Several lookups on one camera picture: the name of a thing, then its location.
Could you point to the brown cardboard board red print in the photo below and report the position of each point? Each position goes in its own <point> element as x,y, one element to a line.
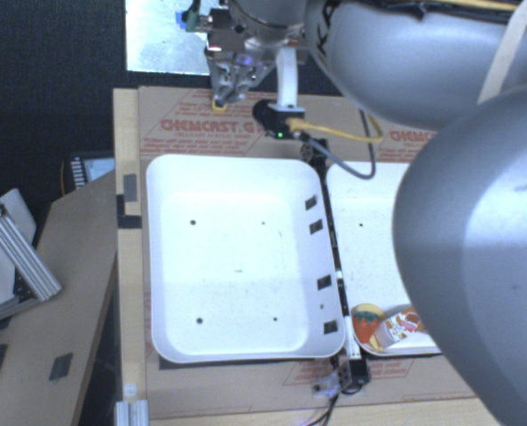
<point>192,136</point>

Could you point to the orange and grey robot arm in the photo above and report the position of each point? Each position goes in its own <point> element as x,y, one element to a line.
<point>467,193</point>

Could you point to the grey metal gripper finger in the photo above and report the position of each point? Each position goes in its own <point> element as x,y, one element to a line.
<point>245,80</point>
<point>220,78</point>

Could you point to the thin black and white rod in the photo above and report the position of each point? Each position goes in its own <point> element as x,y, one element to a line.
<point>333,238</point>

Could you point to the white carton with pink print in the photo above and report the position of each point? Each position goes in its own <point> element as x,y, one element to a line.
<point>396,328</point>

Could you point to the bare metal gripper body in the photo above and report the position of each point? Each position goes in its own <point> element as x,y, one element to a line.
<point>225,38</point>

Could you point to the orange toy strawberry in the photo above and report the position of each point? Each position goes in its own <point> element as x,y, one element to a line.
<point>364,324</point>

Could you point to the white plastic tray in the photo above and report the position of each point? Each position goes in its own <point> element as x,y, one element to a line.
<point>365,238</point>
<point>237,260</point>

